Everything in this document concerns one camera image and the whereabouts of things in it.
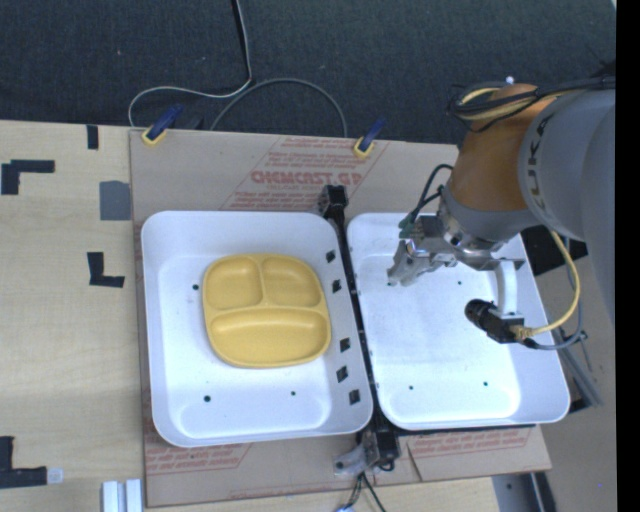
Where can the brown cardboard board red print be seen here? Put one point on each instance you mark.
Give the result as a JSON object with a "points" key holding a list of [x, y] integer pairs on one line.
{"points": [[200, 170]]}

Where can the yellow divided plate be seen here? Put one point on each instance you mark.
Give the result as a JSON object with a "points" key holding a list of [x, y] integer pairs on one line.
{"points": [[265, 330]]}

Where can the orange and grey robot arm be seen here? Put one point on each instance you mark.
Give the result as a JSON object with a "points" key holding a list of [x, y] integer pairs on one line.
{"points": [[545, 165]]}

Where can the black cylinder on white bracket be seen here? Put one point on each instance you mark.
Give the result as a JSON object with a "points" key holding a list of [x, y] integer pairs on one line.
{"points": [[492, 317]]}

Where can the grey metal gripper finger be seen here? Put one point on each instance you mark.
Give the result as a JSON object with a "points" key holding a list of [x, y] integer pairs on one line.
{"points": [[401, 260], [421, 267]]}

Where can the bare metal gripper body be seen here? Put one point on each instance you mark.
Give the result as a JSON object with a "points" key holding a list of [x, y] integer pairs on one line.
{"points": [[437, 240]]}

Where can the white plastic tray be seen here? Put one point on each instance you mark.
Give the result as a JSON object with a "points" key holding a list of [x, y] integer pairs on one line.
{"points": [[435, 360], [250, 400]]}

